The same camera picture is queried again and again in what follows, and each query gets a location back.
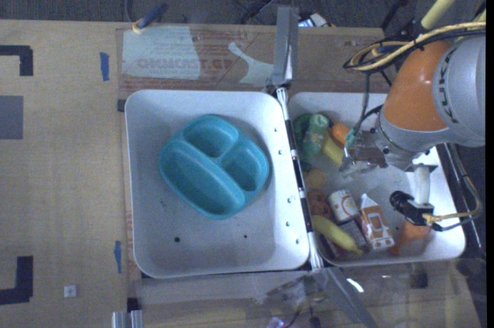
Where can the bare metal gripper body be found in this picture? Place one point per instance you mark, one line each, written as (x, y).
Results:
(371, 152)

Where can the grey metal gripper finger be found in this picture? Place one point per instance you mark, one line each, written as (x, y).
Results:
(346, 153)
(347, 165)

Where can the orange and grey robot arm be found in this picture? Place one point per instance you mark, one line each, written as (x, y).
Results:
(418, 95)

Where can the yellow toy corn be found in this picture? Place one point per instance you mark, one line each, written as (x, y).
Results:
(332, 151)

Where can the orange carrot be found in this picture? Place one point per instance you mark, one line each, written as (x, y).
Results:
(339, 131)

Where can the yellow round biscuit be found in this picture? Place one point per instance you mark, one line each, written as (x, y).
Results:
(316, 178)

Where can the white and orange can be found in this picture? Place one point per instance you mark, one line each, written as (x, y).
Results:
(342, 205)

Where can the white plastic tray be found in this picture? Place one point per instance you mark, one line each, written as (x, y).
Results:
(200, 249)
(401, 183)

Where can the brown cookie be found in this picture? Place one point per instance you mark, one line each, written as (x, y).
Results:
(318, 203)

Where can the thin black and white rod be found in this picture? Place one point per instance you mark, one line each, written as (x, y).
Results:
(296, 164)

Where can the green broccoli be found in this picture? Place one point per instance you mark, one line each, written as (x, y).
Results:
(299, 126)

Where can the white and orange carton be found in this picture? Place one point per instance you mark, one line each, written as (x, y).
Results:
(375, 226)

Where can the dark grey packet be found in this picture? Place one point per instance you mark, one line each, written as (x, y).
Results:
(355, 232)

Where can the yellow banana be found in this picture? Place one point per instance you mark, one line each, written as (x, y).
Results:
(335, 234)

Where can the orange toy piece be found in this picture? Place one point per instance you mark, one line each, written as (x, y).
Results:
(411, 235)

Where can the brown cardboard board red print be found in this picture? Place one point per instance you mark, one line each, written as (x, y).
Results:
(332, 60)

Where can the blue divided plate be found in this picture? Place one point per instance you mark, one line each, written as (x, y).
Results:
(208, 172)

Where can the black cylinder on white bracket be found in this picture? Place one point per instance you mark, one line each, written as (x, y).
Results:
(412, 207)

